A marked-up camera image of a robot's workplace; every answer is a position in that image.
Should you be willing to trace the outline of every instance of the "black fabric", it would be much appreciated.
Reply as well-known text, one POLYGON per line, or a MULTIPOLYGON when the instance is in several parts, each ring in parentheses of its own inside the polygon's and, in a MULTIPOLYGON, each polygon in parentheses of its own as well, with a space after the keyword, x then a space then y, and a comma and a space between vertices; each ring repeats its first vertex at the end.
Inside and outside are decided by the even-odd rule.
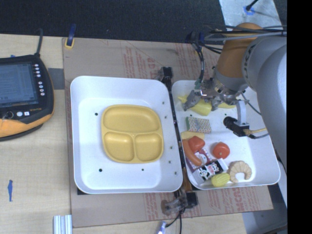
MULTIPOLYGON (((287 24, 287 0, 274 3, 287 24)), ((0 0, 0 5, 0 34, 36 35, 42 28, 45 36, 66 37, 76 23, 76 37, 184 42, 193 30, 205 32, 203 23, 224 24, 219 0, 0 0)))

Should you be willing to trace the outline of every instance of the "beige donut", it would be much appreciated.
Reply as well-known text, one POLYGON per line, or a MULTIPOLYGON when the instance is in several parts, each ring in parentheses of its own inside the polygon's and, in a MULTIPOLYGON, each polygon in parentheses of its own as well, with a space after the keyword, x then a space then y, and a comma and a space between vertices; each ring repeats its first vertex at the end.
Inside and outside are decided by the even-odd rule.
POLYGON ((231 163, 228 173, 230 175, 230 181, 233 183, 238 183, 236 174, 244 173, 245 179, 249 179, 252 176, 252 169, 247 163, 245 163, 242 160, 239 160, 231 163))

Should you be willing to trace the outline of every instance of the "white tray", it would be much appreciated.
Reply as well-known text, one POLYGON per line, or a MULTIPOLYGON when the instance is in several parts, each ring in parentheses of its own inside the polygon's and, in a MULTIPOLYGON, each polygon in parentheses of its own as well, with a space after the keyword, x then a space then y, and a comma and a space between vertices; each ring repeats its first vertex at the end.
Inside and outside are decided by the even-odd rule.
MULTIPOLYGON (((230 155, 224 159, 227 165, 232 161, 243 160, 252 169, 252 176, 250 179, 245 180, 242 173, 237 174, 236 178, 238 183, 228 182, 223 188, 229 187, 244 187, 244 186, 258 186, 275 184, 280 178, 280 169, 277 163, 274 148, 269 136, 259 139, 250 139, 248 137, 237 137, 231 130, 227 129, 223 124, 223 119, 226 116, 237 118, 237 109, 222 109, 218 108, 211 111, 206 117, 201 116, 191 109, 186 112, 182 108, 182 103, 178 96, 188 95, 195 87, 195 81, 180 80, 173 84, 172 94, 174 97, 175 113, 178 122, 180 133, 187 131, 185 118, 193 116, 198 118, 208 118, 211 124, 212 132, 205 134, 205 149, 211 154, 212 148, 220 141, 226 143, 231 150, 230 155)), ((256 100, 256 93, 250 88, 247 89, 245 96, 250 100, 254 107, 258 107, 256 100)), ((247 122, 250 124, 251 130, 264 128, 262 117, 246 105, 247 122)), ((216 189, 211 184, 211 180, 205 181, 203 184, 198 184, 190 169, 187 166, 187 173, 190 182, 201 190, 216 189)))
POLYGON ((81 76, 70 87, 74 178, 88 194, 173 192, 182 168, 166 86, 157 80, 81 76), (101 115, 117 104, 147 106, 159 116, 164 137, 160 159, 129 164, 111 160, 103 149, 101 115))

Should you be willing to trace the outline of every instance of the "cardboard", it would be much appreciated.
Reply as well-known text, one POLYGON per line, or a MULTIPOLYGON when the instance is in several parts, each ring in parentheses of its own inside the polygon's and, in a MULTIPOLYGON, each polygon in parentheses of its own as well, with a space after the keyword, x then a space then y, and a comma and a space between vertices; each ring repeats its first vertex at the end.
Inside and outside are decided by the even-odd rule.
MULTIPOLYGON (((208 79, 218 54, 203 51, 208 79)), ((72 49, 63 47, 70 194, 73 227, 173 219, 165 215, 162 201, 175 199, 173 193, 86 195, 75 184, 71 129, 70 84, 78 76, 155 78, 158 70, 172 67, 173 79, 196 80, 200 61, 190 44, 126 40, 75 39, 72 49)), ((273 208, 267 186, 196 191, 199 204, 182 215, 195 217, 242 213, 273 208)))

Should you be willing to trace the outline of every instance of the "yellow plate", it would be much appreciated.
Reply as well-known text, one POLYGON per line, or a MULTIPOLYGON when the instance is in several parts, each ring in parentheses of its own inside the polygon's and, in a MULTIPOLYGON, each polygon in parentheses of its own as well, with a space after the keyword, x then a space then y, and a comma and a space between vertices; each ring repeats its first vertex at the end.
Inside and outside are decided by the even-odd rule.
POLYGON ((106 154, 122 163, 158 160, 164 147, 157 113, 148 107, 113 105, 101 118, 102 142, 106 154))

